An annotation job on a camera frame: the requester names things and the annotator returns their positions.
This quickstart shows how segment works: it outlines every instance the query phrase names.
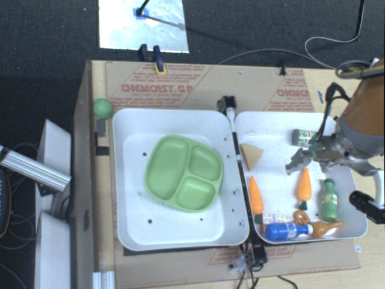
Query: cardboard box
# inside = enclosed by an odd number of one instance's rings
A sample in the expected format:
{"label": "cardboard box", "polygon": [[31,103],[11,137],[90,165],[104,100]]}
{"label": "cardboard box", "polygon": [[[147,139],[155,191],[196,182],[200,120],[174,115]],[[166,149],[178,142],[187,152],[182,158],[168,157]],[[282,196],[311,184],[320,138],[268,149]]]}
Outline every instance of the cardboard box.
{"label": "cardboard box", "polygon": [[[108,98],[117,111],[126,107],[215,110],[223,95],[234,95],[242,111],[322,111],[318,89],[334,80],[332,71],[273,67],[166,64],[157,76],[152,63],[89,61],[74,116],[75,206],[73,210],[74,284],[92,288],[92,273],[115,270],[116,287],[146,288],[239,279],[229,273],[238,246],[131,252],[116,234],[116,190],[111,121],[98,120],[93,101]],[[269,246],[259,276],[359,268],[352,240]]]}

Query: black floor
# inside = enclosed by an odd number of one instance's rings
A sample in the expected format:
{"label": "black floor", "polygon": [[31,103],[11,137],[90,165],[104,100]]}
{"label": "black floor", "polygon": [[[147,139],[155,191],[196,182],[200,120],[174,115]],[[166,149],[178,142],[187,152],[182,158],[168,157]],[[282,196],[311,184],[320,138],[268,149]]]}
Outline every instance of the black floor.
{"label": "black floor", "polygon": [[[355,36],[360,0],[183,0],[189,54],[164,54],[166,62],[215,64],[252,49],[282,48],[304,54],[313,36]],[[309,50],[337,66],[347,60],[384,56],[385,0],[366,0],[359,40],[337,44],[315,40]],[[132,51],[100,49],[98,0],[0,0],[0,145],[38,144],[45,119],[72,131],[76,95],[86,59],[135,60]],[[294,55],[248,55],[233,64],[319,67]],[[24,148],[33,156],[34,151]],[[33,185],[15,192],[15,214],[34,214]],[[27,222],[14,225],[29,234]],[[21,245],[9,234],[0,244]],[[34,243],[0,248],[0,264],[33,287]],[[22,288],[0,266],[0,288]]]}

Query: carrot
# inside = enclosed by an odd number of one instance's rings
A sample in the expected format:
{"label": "carrot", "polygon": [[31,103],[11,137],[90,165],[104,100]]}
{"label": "carrot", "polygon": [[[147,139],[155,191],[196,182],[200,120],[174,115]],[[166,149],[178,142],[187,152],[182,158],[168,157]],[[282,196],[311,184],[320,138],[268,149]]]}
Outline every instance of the carrot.
{"label": "carrot", "polygon": [[262,213],[263,213],[263,201],[258,185],[253,176],[250,177],[250,186],[248,189],[250,195],[251,210],[256,214],[256,223],[262,222]]}
{"label": "carrot", "polygon": [[302,201],[300,205],[301,210],[307,210],[306,201],[312,197],[312,185],[310,183],[309,170],[306,167],[302,172],[300,186],[298,188],[298,198]]}

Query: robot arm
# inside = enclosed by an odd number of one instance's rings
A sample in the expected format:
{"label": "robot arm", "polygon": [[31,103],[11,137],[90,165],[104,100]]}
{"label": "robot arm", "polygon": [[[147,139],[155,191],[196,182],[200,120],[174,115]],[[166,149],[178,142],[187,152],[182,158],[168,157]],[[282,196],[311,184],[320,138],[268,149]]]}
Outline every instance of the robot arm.
{"label": "robot arm", "polygon": [[[368,218],[384,223],[384,171],[372,166],[368,159],[384,154],[384,59],[371,67],[359,69],[344,67],[337,75],[340,78],[363,78],[350,99],[339,85],[333,83],[326,93],[324,121],[308,150],[299,149],[286,165],[288,174],[305,168],[311,161],[319,162],[321,170],[327,172],[339,164],[348,166],[362,176],[373,176],[376,182],[376,198],[359,191],[352,193],[350,202],[359,210],[366,211]],[[331,136],[323,136],[323,127],[335,98],[349,101],[337,120]]]}

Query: green ball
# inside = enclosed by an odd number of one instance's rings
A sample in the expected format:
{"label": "green ball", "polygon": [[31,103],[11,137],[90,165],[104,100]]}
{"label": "green ball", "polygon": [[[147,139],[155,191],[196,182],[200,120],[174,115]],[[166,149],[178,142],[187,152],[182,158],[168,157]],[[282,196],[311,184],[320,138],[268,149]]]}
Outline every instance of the green ball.
{"label": "green ball", "polygon": [[107,99],[96,99],[94,101],[94,114],[101,119],[109,119],[112,117],[114,109]]}

